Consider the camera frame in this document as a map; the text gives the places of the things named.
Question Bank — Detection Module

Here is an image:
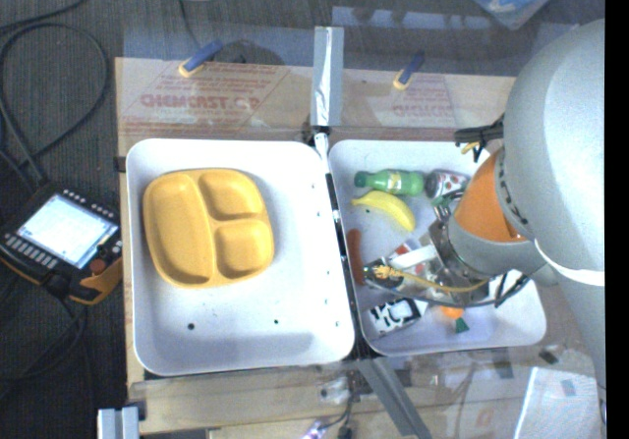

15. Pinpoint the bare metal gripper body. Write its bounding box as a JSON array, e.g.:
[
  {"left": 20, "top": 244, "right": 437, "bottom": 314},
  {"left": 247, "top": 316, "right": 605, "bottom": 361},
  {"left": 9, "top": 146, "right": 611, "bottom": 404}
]
[{"left": 427, "top": 217, "right": 482, "bottom": 304}]

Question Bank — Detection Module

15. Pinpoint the red and white carton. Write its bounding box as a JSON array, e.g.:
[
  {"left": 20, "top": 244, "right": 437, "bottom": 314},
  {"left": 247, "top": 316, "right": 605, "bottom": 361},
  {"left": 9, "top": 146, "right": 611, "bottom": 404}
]
[{"left": 388, "top": 238, "right": 432, "bottom": 261}]

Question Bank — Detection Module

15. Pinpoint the orange carrot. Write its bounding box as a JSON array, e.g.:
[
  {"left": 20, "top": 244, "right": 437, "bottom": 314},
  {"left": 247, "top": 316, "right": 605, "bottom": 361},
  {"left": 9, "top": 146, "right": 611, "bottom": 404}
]
[{"left": 438, "top": 304, "right": 471, "bottom": 335}]

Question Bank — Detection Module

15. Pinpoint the black and white carton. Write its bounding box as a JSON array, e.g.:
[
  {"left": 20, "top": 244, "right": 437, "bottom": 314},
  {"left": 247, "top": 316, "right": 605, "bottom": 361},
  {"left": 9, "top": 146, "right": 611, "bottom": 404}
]
[{"left": 368, "top": 298, "right": 429, "bottom": 338}]

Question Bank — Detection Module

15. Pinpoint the yellow banana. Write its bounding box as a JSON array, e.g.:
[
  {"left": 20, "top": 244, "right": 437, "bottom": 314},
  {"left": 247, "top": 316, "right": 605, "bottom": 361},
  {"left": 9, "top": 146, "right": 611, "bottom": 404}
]
[{"left": 350, "top": 190, "right": 418, "bottom": 233}]

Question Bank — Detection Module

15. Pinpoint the silver and red can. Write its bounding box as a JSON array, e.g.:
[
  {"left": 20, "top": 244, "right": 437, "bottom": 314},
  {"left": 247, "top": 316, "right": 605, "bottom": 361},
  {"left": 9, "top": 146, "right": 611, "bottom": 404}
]
[{"left": 424, "top": 168, "right": 473, "bottom": 200}]

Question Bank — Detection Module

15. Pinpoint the white plastic tray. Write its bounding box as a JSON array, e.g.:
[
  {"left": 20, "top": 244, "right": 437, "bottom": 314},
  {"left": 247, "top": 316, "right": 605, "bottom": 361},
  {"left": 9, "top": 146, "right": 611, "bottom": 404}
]
[
  {"left": 125, "top": 137, "right": 357, "bottom": 377},
  {"left": 326, "top": 138, "right": 548, "bottom": 357}
]

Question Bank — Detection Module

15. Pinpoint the brown sausage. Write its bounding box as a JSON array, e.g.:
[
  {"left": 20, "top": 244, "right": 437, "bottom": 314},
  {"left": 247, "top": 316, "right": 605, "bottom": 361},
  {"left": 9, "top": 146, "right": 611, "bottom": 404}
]
[{"left": 346, "top": 228, "right": 368, "bottom": 287}]

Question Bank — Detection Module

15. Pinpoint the green plastic bottle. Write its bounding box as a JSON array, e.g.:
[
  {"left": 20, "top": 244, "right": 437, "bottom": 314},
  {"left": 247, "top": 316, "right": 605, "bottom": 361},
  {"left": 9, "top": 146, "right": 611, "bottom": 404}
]
[{"left": 353, "top": 168, "right": 427, "bottom": 197}]

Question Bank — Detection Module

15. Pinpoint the yellow divided plate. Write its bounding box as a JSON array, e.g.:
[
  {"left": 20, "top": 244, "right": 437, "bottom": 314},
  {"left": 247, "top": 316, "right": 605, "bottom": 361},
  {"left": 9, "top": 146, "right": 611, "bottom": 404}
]
[{"left": 142, "top": 167, "right": 276, "bottom": 290}]

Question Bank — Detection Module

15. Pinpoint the brown cardboard board red print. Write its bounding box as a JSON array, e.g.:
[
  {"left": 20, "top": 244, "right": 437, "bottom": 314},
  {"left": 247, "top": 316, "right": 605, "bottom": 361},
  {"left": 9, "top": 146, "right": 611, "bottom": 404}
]
[{"left": 113, "top": 56, "right": 559, "bottom": 434}]

